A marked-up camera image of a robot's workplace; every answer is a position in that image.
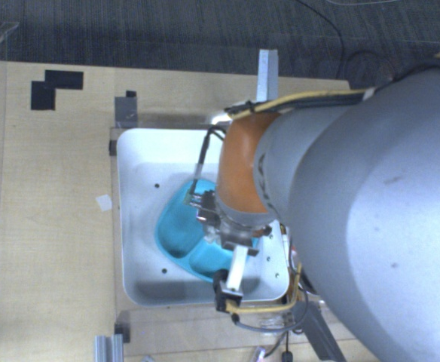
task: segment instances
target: wooden surface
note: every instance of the wooden surface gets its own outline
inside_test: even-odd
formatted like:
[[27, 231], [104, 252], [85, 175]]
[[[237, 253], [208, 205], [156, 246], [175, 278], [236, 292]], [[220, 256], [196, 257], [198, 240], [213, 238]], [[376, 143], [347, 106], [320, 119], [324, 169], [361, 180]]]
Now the wooden surface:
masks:
[[[46, 69], [83, 71], [84, 89], [57, 90], [56, 111], [31, 111], [31, 81], [44, 80]], [[121, 285], [121, 268], [115, 266], [112, 212], [102, 212], [96, 202], [97, 196], [112, 195], [108, 142], [115, 96], [137, 91], [140, 117], [147, 112], [188, 118], [255, 98], [256, 80], [252, 76], [27, 63], [5, 67], [0, 63], [0, 71], [7, 72], [0, 76], [0, 84], [7, 85], [5, 115], [0, 113], [4, 135], [0, 361], [89, 361], [94, 336], [112, 334], [116, 307], [139, 312], [139, 318], [152, 326], [160, 319], [159, 311], [139, 308], [115, 294], [115, 280], [116, 289]], [[281, 94], [327, 87], [346, 84], [280, 80]], [[196, 326], [195, 310], [178, 311], [175, 326]], [[201, 328], [215, 336], [214, 326], [206, 323]], [[222, 332], [228, 334], [228, 328]], [[149, 342], [157, 361], [240, 361], [248, 360], [254, 349], [242, 347], [251, 342], [238, 339], [238, 348], [203, 351], [199, 342], [189, 339], [191, 350], [196, 351], [165, 354], [169, 348], [164, 345], [171, 339], [158, 336]], [[274, 339], [258, 340], [263, 342], [271, 344]], [[308, 344], [292, 347], [305, 360], [315, 360]], [[355, 340], [346, 339], [341, 347], [348, 351], [349, 360], [375, 360]], [[136, 362], [141, 357], [127, 360]]]

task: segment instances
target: black plug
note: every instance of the black plug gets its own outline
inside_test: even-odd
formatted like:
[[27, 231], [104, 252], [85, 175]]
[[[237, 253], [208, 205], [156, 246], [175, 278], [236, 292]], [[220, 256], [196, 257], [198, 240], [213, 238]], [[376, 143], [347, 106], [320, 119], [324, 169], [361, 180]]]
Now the black plug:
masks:
[[282, 353], [282, 362], [294, 362], [294, 356], [290, 351], [284, 351]]

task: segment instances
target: white sticker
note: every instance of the white sticker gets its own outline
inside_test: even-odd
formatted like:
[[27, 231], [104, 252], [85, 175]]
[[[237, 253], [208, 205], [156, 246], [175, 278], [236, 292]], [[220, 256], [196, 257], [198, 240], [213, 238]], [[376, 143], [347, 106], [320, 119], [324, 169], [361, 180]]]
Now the white sticker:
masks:
[[102, 195], [96, 197], [96, 202], [101, 208], [102, 212], [106, 212], [107, 210], [111, 210], [113, 208], [113, 202], [109, 195]]

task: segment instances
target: gray carpet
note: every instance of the gray carpet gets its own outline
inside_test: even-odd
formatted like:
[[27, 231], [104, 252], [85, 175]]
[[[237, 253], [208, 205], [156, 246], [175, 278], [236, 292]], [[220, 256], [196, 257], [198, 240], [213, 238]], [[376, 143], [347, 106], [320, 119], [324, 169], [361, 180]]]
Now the gray carpet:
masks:
[[336, 32], [292, 0], [0, 0], [0, 23], [20, 22], [0, 60], [256, 73], [258, 49], [277, 48], [281, 75], [339, 70], [355, 87], [440, 51], [440, 0], [302, 1], [341, 32], [340, 68]]

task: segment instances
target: white sink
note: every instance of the white sink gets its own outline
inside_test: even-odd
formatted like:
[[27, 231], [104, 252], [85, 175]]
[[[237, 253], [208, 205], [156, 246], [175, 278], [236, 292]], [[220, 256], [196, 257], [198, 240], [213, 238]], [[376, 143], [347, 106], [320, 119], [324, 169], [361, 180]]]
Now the white sink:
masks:
[[[214, 300], [211, 283], [165, 256], [154, 237], [163, 209], [193, 178], [204, 136], [204, 130], [145, 128], [128, 130], [118, 140], [123, 282], [127, 295], [138, 305]], [[222, 142], [212, 137], [204, 179], [215, 182], [221, 147]], [[258, 241], [259, 254], [246, 264], [242, 288], [247, 301], [275, 300], [287, 291], [283, 240], [277, 222], [272, 228], [270, 237]], [[195, 267], [193, 262], [194, 271], [201, 272]]]

